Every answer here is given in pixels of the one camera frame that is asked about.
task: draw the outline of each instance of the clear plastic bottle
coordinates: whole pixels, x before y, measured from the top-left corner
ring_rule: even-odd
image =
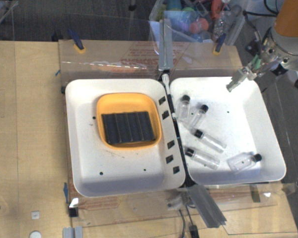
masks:
[[[206,144],[219,153],[222,153],[226,148],[226,144],[222,143],[220,140],[212,137],[211,135],[200,131],[199,129],[191,128],[190,132],[197,137],[201,143]]]
[[[262,160],[260,154],[251,155],[249,153],[240,153],[227,160],[229,168],[234,173],[239,173],[243,170],[250,169],[255,166],[257,162]]]
[[[189,120],[188,126],[198,129],[206,115],[206,112],[209,110],[207,105],[202,105]]]
[[[187,148],[185,152],[192,160],[204,165],[204,167],[216,170],[220,165],[220,160],[209,153],[200,150]]]
[[[177,106],[177,119],[180,122],[186,122],[190,112],[190,97],[183,95]]]

